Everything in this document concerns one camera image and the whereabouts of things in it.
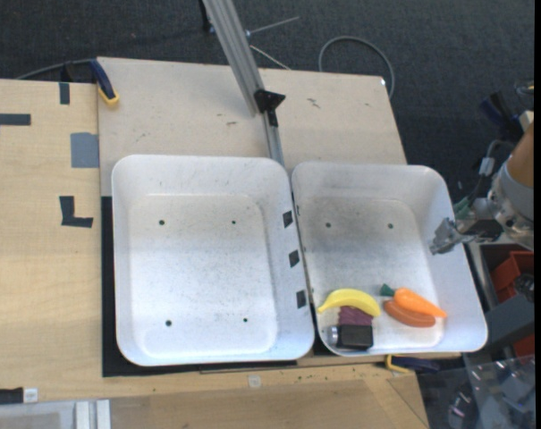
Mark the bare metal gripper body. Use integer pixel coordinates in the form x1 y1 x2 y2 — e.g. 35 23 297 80
455 194 536 244

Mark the red plastic box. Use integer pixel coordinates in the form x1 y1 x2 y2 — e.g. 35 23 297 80
488 249 536 304

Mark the orange carrot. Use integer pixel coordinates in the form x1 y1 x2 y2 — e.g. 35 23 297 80
379 282 449 320

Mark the white plastic tray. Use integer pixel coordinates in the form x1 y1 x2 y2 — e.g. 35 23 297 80
291 160 489 358
111 153 317 368

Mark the yellow banana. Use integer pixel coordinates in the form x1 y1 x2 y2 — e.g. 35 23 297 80
317 288 382 318

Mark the black bottle with grey cap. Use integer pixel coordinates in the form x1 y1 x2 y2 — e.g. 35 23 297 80
325 324 375 352

